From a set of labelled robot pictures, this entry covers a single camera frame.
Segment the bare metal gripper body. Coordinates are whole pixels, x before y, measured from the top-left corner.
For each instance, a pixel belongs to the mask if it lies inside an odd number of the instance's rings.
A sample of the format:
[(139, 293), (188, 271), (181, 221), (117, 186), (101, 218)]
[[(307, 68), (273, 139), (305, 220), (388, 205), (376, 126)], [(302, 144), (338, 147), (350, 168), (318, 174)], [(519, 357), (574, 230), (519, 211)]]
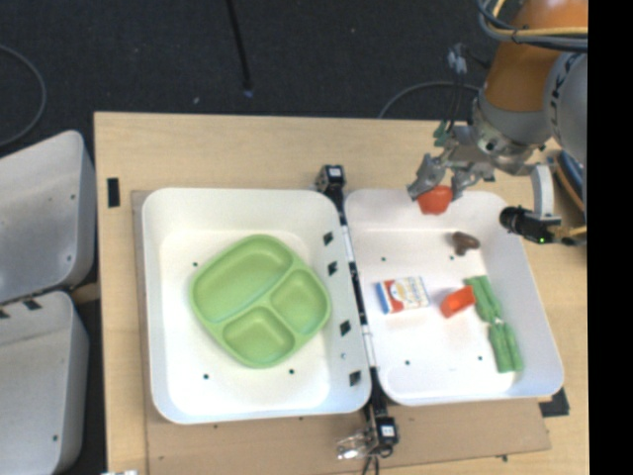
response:
[(435, 146), (444, 151), (440, 160), (455, 173), (478, 174), (490, 180), (496, 170), (527, 175), (528, 163), (538, 145), (517, 142), (490, 126), (454, 126), (435, 132)]

